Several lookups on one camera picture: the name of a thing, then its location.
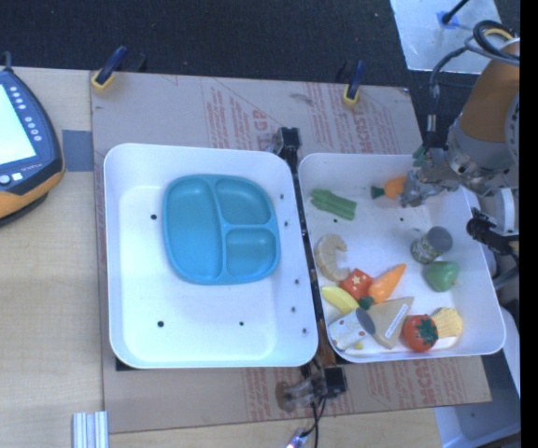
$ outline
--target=cardboard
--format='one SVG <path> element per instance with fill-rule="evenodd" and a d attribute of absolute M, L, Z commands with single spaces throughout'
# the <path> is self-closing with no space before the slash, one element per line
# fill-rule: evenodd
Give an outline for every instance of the cardboard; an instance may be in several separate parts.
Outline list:
<path fill-rule="evenodd" d="M 95 206 L 105 409 L 109 432 L 199 427 L 310 417 L 281 410 L 275 390 L 303 381 L 298 368 L 125 370 L 109 344 L 103 160 L 121 143 L 266 150 L 280 127 L 297 127 L 301 158 L 312 152 L 410 154 L 421 143 L 400 88 L 361 87 L 342 104 L 343 85 L 118 73 L 92 89 Z M 327 415 L 490 401 L 480 357 L 342 365 L 348 391 Z"/>

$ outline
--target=green vegetable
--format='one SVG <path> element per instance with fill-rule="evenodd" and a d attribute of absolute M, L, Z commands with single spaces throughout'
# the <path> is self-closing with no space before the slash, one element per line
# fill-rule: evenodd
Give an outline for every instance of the green vegetable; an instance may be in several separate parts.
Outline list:
<path fill-rule="evenodd" d="M 424 269 L 424 276 L 435 292 L 446 292 L 456 282 L 460 267 L 456 262 L 436 260 Z"/>
<path fill-rule="evenodd" d="M 356 203 L 350 199 L 336 196 L 326 189 L 313 189 L 310 202 L 320 209 L 343 217 L 347 220 L 354 219 Z"/>

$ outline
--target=wooden table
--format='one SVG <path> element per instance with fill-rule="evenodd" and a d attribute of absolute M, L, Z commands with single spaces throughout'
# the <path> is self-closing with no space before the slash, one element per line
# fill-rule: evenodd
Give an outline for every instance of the wooden table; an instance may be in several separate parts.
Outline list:
<path fill-rule="evenodd" d="M 56 130 L 90 132 L 88 71 L 15 68 Z M 0 228 L 0 448 L 71 446 L 73 413 L 104 409 L 92 172 Z M 311 420 L 111 435 L 112 447 L 284 446 Z M 432 409 L 324 417 L 319 446 L 440 446 Z"/>

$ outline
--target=metal can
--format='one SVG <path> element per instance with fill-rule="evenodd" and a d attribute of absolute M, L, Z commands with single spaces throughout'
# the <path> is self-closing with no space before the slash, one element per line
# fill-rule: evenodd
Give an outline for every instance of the metal can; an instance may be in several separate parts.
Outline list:
<path fill-rule="evenodd" d="M 410 245 L 412 257 L 422 264 L 429 264 L 451 249 L 452 235 L 441 226 L 433 226 L 426 234 Z"/>

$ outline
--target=yellow banana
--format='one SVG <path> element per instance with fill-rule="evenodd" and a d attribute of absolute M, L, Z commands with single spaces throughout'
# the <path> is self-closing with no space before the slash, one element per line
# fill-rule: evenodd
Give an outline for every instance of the yellow banana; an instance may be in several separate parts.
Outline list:
<path fill-rule="evenodd" d="M 339 310 L 342 315 L 347 315 L 359 308 L 359 303 L 356 302 L 354 297 L 338 286 L 321 287 L 321 296 Z"/>

